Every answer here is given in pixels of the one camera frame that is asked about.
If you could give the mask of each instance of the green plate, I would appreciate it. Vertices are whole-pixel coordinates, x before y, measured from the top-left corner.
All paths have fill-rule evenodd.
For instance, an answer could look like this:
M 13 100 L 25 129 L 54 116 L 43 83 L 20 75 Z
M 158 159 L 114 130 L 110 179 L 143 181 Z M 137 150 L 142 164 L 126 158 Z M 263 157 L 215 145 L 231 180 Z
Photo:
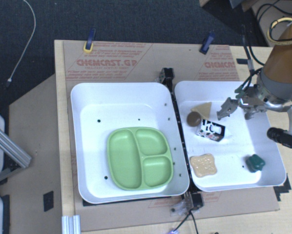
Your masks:
M 173 162 L 166 137 L 148 127 L 121 128 L 107 141 L 113 181 L 124 190 L 164 186 L 173 177 Z

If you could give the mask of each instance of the blue clamp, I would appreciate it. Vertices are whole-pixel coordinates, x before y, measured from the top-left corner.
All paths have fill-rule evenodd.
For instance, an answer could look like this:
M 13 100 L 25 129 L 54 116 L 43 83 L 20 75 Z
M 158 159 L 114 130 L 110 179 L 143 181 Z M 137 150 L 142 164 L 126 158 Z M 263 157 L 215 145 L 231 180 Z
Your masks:
M 203 45 L 201 46 L 199 52 L 203 53 L 204 55 L 207 53 L 209 49 L 209 45 L 212 43 L 214 40 L 215 34 L 213 32 L 210 32 L 207 39 L 204 39 Z
M 89 35 L 88 35 L 87 42 L 85 42 L 84 47 L 83 47 L 83 51 L 87 54 L 90 54 L 93 50 L 93 45 L 94 45 L 93 41 L 95 39 L 95 35 L 96 35 L 96 29 L 91 28 Z

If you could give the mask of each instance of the table top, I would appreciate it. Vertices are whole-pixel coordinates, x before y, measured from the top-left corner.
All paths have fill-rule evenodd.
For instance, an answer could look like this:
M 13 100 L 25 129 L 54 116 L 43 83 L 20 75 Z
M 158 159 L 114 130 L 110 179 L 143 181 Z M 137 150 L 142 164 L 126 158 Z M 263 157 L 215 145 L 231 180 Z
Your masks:
M 59 150 L 60 150 L 60 172 L 62 189 L 62 213 L 63 215 L 75 215 L 74 192 L 72 182 L 71 153 L 69 139 L 69 125 L 67 113 L 67 94 L 64 67 L 64 40 L 55 41 L 55 66 L 56 66 L 56 88 L 57 88 L 57 109 L 59 128 Z M 167 51 L 173 44 L 165 44 Z M 240 80 L 245 80 L 249 71 L 245 65 L 236 62 L 238 58 L 246 58 L 244 48 L 241 46 L 230 46 L 230 50 L 235 61 L 236 70 Z M 254 54 L 261 61 L 265 61 L 272 48 L 253 47 Z M 288 128 L 287 114 L 280 115 L 276 112 L 267 112 L 271 126 L 283 129 Z M 292 149 L 278 144 L 279 151 L 292 187 Z M 280 210 L 276 212 L 264 212 L 257 214 L 244 214 L 223 216 L 217 218 L 206 218 L 197 220 L 199 233 L 210 234 L 218 232 L 225 233 L 292 233 L 292 189 L 288 194 L 281 195 L 279 202 Z M 113 234 L 113 233 L 168 233 L 175 228 L 179 222 L 170 222 L 153 225 L 134 226 L 101 231 L 82 232 L 87 234 Z M 193 221 L 186 221 L 179 229 L 180 233 L 195 233 Z

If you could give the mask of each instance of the toy bread slice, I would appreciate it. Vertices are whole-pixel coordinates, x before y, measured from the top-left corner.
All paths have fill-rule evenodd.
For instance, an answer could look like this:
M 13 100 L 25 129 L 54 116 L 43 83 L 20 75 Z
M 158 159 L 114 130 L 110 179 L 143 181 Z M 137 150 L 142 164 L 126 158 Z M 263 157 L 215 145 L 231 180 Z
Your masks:
M 205 154 L 201 156 L 192 156 L 189 162 L 197 177 L 204 177 L 217 173 L 212 154 Z
M 192 112 L 200 113 L 201 117 L 204 119 L 209 119 L 211 110 L 211 102 L 207 102 L 191 109 Z

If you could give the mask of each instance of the white cable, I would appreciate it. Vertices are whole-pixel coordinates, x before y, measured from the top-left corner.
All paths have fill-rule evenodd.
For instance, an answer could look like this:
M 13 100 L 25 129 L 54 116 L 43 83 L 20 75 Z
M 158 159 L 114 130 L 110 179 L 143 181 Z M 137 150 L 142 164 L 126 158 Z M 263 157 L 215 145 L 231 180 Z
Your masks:
M 19 63 L 21 62 L 21 60 L 22 60 L 22 58 L 23 58 L 23 55 L 24 55 L 25 51 L 27 50 L 27 47 L 28 47 L 28 45 L 29 45 L 29 43 L 30 43 L 30 41 L 31 41 L 31 39 L 32 39 L 32 37 L 33 37 L 33 35 L 34 35 L 35 28 L 36 28 L 36 18 L 35 18 L 35 13 L 34 13 L 32 7 L 31 7 L 31 5 L 30 5 L 26 0 L 22 0 L 22 1 L 24 1 L 24 2 L 29 6 L 29 8 L 30 8 L 30 10 L 31 10 L 31 12 L 32 12 L 33 19 L 34 19 L 34 28 L 33 28 L 32 34 L 31 34 L 31 36 L 30 36 L 30 38 L 29 38 L 29 40 L 28 40 L 28 42 L 27 42 L 27 44 L 26 44 L 26 46 L 25 46 L 25 48 L 24 48 L 24 50 L 23 50 L 23 52 L 22 52 L 22 54 L 21 54 L 21 56 L 20 56 L 19 61 L 17 62 L 16 66 L 14 67 L 14 70 L 13 70 L 11 76 L 10 76 L 10 77 L 8 78 L 8 80 L 7 80 L 7 83 L 6 83 L 6 86 L 7 86 L 7 87 L 9 86 L 9 84 L 10 84 L 11 81 L 12 81 L 12 77 L 13 77 L 13 75 L 14 75 L 16 69 L 18 68 Z

